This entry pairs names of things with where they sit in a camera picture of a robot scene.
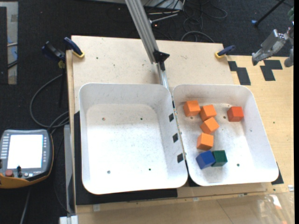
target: green cube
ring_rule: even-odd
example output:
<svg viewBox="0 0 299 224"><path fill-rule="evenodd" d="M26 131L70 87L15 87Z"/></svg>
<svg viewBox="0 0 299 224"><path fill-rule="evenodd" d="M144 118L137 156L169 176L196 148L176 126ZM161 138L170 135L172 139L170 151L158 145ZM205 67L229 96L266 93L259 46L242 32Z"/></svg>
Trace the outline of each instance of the green cube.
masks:
<svg viewBox="0 0 299 224"><path fill-rule="evenodd" d="M221 167L228 162L224 150L215 150L212 152L212 154L216 160L212 167Z"/></svg>

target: red button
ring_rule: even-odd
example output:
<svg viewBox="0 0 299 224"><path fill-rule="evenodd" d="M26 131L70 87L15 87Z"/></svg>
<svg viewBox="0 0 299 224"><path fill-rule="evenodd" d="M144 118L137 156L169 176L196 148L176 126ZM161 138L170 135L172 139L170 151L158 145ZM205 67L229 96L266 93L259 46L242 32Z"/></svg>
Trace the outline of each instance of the red button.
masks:
<svg viewBox="0 0 299 224"><path fill-rule="evenodd" d="M6 177L13 177L14 176L14 172L10 169L5 171L5 176Z"/></svg>

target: black floor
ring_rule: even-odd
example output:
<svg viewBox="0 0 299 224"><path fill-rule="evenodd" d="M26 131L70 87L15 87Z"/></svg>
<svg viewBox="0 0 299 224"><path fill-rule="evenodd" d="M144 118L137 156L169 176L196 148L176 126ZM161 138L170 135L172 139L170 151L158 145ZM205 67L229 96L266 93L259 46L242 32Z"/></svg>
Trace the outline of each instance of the black floor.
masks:
<svg viewBox="0 0 299 224"><path fill-rule="evenodd" d="M18 0L18 2L18 84L0 84L1 134L11 127L39 128L29 114L30 101L42 85L61 74L56 62L42 55L41 47L46 41L64 50L63 38L71 35L138 38L126 5L85 0ZM174 18L158 23L158 27L153 29L154 35L157 40L180 41L187 31L201 31L213 41L223 43L225 47L235 45L236 49L232 55L250 56L252 52L259 50L260 44L273 29L284 33L291 26L287 13L293 6L293 0L286 0L262 21L258 28L251 23L252 20L261 18L277 2L277 0L189 0L185 2L185 13L180 12ZM147 7L146 11L151 13L165 10L149 11ZM166 15L148 16L154 20ZM204 35L188 35L184 41L211 42ZM290 48L290 43L287 43L276 55L289 56ZM48 86L37 97L33 110L40 122L49 125L58 115L67 111L66 87L64 91L61 107L58 106L60 80ZM55 152L62 137L62 129L58 129L53 135ZM57 200L53 188L55 185L58 197L65 206L63 148L59 150L57 157L51 176L31 188L25 224L56 224L59 217L67 215ZM0 224L20 222L27 193L28 188L0 189Z"/></svg>

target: cube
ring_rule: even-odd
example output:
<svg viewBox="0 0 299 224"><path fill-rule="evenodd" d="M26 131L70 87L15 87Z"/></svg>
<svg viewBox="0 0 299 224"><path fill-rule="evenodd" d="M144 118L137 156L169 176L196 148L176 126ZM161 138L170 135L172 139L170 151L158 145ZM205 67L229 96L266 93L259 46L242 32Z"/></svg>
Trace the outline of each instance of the cube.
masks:
<svg viewBox="0 0 299 224"><path fill-rule="evenodd" d="M230 122L239 122L244 118L243 109L240 106L232 106L227 111Z"/></svg>
<svg viewBox="0 0 299 224"><path fill-rule="evenodd" d="M207 134L213 134L219 127L214 117L207 119L200 126L201 130Z"/></svg>
<svg viewBox="0 0 299 224"><path fill-rule="evenodd" d="M197 100L188 100L183 106L185 116L196 116L200 112L200 106Z"/></svg>
<svg viewBox="0 0 299 224"><path fill-rule="evenodd" d="M212 167L221 167L228 162L224 150L215 150L212 154L215 158L215 163L212 164Z"/></svg>
<svg viewBox="0 0 299 224"><path fill-rule="evenodd" d="M200 109L199 115L202 121L206 121L211 117L215 117L217 115L217 112L214 108L214 105L204 105Z"/></svg>
<svg viewBox="0 0 299 224"><path fill-rule="evenodd" d="M197 138L197 146L196 148L201 150L210 150L213 147L214 142L214 136L207 134L207 133L201 133L200 136Z"/></svg>
<svg viewBox="0 0 299 224"><path fill-rule="evenodd" d="M198 163L200 169L204 169L212 166L215 163L215 158L210 150L200 153L196 157L196 162Z"/></svg>

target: blue cube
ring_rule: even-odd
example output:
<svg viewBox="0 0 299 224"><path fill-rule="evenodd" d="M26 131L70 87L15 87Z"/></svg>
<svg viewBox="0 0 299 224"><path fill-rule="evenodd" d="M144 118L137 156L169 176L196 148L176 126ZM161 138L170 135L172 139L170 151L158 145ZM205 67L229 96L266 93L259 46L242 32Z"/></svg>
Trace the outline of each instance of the blue cube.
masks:
<svg viewBox="0 0 299 224"><path fill-rule="evenodd" d="M210 166L212 166L212 164L214 164L216 162L211 150L200 153L196 157L196 161L197 161L200 169L210 167Z"/></svg>

